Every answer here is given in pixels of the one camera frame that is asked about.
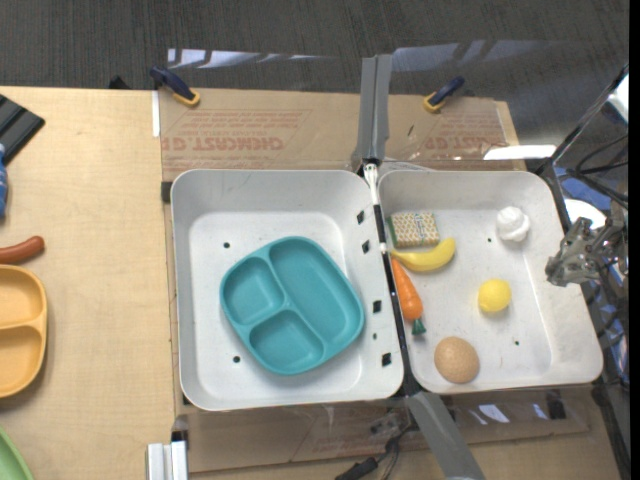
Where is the black ribbed panel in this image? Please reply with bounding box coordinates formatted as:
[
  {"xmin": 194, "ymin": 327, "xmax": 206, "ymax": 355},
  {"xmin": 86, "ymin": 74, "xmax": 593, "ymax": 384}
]
[{"xmin": 0, "ymin": 93, "xmax": 46, "ymax": 164}]

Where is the brown egg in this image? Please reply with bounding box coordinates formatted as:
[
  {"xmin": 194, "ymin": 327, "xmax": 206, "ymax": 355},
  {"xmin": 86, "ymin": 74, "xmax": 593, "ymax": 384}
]
[{"xmin": 433, "ymin": 336, "xmax": 481, "ymax": 385}]

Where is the brown sausage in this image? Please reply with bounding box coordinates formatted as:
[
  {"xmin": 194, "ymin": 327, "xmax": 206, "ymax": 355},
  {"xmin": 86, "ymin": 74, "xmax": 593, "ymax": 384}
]
[{"xmin": 0, "ymin": 235, "xmax": 46, "ymax": 265}]

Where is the teal divided plate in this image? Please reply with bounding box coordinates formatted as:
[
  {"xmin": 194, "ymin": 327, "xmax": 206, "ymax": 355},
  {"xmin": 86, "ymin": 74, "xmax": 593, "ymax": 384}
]
[{"xmin": 218, "ymin": 235, "xmax": 366, "ymax": 377}]

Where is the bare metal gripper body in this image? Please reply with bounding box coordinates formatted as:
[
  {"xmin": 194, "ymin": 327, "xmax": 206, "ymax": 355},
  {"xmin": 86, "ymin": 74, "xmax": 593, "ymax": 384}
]
[{"xmin": 574, "ymin": 212, "xmax": 629, "ymax": 277}]

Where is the brown cardboard board red print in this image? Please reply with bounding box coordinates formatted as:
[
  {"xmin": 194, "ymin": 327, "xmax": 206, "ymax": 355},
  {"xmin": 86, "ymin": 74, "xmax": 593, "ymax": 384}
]
[{"xmin": 158, "ymin": 86, "xmax": 591, "ymax": 474}]

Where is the yellow lemon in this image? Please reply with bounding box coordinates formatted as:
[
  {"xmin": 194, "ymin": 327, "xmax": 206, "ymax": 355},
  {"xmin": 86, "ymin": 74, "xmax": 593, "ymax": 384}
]
[{"xmin": 477, "ymin": 278, "xmax": 513, "ymax": 315}]

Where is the green plate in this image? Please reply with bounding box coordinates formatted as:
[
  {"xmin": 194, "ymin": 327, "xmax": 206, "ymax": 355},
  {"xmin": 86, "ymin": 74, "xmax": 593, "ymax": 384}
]
[{"xmin": 0, "ymin": 425, "xmax": 35, "ymax": 480}]

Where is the orange divided plate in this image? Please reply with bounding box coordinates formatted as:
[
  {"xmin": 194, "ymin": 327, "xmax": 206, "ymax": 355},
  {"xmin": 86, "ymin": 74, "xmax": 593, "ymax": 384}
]
[{"xmin": 0, "ymin": 263, "xmax": 49, "ymax": 399}]

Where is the blue bottle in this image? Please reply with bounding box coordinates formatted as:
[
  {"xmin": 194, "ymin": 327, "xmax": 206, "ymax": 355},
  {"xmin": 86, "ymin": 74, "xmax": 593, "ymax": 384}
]
[{"xmin": 0, "ymin": 142, "xmax": 8, "ymax": 219}]

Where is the orange carrot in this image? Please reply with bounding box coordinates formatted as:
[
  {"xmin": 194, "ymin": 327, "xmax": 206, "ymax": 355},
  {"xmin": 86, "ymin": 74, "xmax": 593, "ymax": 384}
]
[{"xmin": 390, "ymin": 257, "xmax": 427, "ymax": 337}]

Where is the yellow banana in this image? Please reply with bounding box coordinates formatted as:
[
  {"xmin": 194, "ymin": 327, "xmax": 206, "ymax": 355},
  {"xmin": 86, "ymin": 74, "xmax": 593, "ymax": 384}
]
[{"xmin": 390, "ymin": 237, "xmax": 457, "ymax": 273}]

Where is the white garlic bulb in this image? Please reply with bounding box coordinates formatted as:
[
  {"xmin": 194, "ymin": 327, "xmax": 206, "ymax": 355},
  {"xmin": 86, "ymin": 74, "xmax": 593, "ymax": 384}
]
[{"xmin": 495, "ymin": 205, "xmax": 531, "ymax": 243}]

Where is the white plastic tray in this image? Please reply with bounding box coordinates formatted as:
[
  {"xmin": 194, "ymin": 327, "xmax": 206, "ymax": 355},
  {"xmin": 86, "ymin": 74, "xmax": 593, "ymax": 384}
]
[
  {"xmin": 169, "ymin": 168, "xmax": 405, "ymax": 412},
  {"xmin": 375, "ymin": 169, "xmax": 605, "ymax": 395}
]

